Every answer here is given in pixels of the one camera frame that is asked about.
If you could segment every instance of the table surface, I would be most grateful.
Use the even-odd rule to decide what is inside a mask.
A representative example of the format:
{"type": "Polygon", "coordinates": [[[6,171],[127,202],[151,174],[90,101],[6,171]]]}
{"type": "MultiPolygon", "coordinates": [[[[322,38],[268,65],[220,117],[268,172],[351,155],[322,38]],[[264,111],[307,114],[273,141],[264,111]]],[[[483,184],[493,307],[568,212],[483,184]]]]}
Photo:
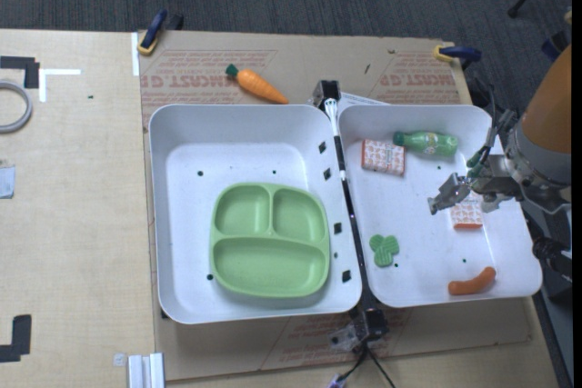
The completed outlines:
{"type": "MultiPolygon", "coordinates": [[[[49,75],[46,102],[0,135],[15,195],[0,200],[0,344],[12,319],[33,318],[31,353],[0,364],[6,387],[125,386],[128,354],[156,350],[140,81],[132,35],[2,30],[0,55],[33,56],[49,75]]],[[[19,79],[5,71],[0,79],[19,79]]],[[[464,83],[459,92],[467,95],[464,83]]],[[[20,110],[0,94],[0,124],[20,110]]],[[[382,360],[397,387],[557,386],[531,298],[529,341],[382,360]]],[[[327,386],[351,363],[219,376],[173,386],[327,386]]],[[[369,360],[349,386],[388,386],[369,360]]]]}

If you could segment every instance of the toy bottle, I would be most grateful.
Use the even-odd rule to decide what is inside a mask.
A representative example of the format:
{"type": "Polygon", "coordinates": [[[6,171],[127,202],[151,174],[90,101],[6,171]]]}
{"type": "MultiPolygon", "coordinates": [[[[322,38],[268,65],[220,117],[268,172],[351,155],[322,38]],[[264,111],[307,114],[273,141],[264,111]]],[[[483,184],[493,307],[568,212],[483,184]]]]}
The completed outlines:
{"type": "Polygon", "coordinates": [[[458,147],[458,140],[454,136],[429,131],[396,131],[392,142],[411,151],[430,155],[453,155],[458,147]]]}

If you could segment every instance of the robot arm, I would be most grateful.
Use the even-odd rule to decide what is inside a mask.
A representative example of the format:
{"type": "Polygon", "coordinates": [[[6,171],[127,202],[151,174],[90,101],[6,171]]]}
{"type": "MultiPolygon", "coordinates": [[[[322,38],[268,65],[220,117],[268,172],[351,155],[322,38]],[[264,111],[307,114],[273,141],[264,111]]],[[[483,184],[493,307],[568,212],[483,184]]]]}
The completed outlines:
{"type": "Polygon", "coordinates": [[[509,131],[503,154],[489,154],[497,133],[468,162],[467,176],[452,174],[429,198],[432,214],[451,207],[470,191],[482,194],[484,212],[500,202],[528,200],[549,214],[571,204],[572,45],[552,64],[527,110],[509,131]]]}

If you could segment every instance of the metal ring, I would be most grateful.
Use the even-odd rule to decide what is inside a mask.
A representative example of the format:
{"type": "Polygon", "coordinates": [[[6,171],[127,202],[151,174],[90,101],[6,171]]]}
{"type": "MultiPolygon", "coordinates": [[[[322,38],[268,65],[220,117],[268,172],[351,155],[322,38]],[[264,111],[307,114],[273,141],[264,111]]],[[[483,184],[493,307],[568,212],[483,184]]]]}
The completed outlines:
{"type": "Polygon", "coordinates": [[[30,118],[30,115],[33,112],[33,101],[30,99],[30,96],[23,87],[15,85],[14,83],[0,81],[0,89],[14,91],[17,94],[20,94],[26,102],[25,113],[20,118],[18,118],[18,120],[11,124],[0,124],[0,134],[13,133],[14,131],[18,131],[20,128],[22,128],[30,118]]]}

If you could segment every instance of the toy sausage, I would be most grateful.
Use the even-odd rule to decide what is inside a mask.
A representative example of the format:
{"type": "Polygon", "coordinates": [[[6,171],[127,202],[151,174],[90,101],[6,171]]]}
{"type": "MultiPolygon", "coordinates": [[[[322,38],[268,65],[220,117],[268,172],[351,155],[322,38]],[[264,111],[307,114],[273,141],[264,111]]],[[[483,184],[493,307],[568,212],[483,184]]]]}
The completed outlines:
{"type": "Polygon", "coordinates": [[[450,282],[448,292],[457,296],[461,294],[480,293],[495,280],[496,271],[493,267],[485,267],[483,271],[471,280],[465,282],[450,282]]]}

